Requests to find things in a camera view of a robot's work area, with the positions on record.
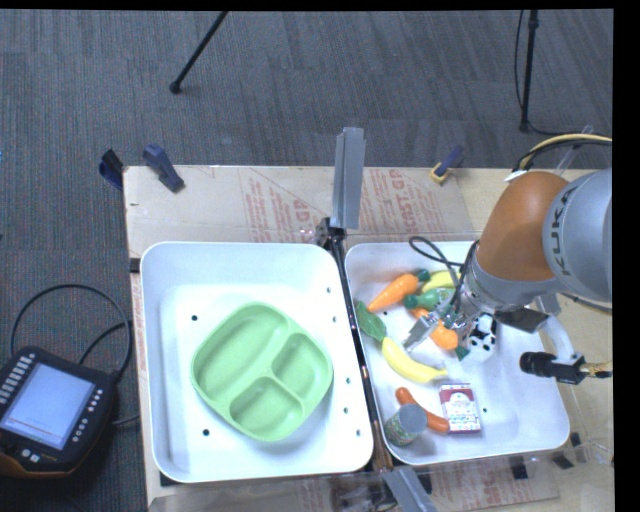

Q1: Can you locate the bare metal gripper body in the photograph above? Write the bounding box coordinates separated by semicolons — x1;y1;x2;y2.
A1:
433;288;495;335

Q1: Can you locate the white plastic tray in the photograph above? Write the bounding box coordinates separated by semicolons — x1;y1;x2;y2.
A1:
139;240;376;485
343;240;572;468

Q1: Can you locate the green divided plate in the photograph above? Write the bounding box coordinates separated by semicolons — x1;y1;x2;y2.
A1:
189;301;335;444

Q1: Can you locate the black cylinder on white bracket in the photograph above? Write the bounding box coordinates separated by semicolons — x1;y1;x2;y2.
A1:
518;305;587;386

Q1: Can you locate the orange carrot with green top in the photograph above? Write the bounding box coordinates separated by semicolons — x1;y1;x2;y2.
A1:
366;268;432;314
410;306;472;362

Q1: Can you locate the green lettuce leaf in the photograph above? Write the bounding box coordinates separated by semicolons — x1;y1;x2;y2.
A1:
354;299;389;344

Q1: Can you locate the thin black rod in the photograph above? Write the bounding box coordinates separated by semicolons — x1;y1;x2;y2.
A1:
329;234;394;472

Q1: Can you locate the yellow banana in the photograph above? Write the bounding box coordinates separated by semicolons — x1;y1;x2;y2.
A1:
380;336;449;386
421;269;462;294

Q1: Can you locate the green can with grey lid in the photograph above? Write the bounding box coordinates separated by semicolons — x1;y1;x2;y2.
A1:
383;402;430;448

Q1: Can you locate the black tripod leg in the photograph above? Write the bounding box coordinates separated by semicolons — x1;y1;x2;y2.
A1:
168;10;230;95

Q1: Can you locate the red and white carton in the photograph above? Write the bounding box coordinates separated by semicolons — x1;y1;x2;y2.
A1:
438;382;483;434

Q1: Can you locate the black and white cow toy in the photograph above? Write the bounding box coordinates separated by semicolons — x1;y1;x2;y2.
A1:
466;313;499;364

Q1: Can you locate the black stand pole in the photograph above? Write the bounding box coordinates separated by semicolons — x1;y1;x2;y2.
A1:
514;10;542;135

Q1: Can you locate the orange sausage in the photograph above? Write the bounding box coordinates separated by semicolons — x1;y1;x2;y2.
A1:
394;386;451;435

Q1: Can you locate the green toy vegetable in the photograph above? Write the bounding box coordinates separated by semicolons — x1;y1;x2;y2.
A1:
403;287;455;311

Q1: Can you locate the brown cardboard board red print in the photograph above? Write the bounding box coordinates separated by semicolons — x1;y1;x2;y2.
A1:
122;164;614;512

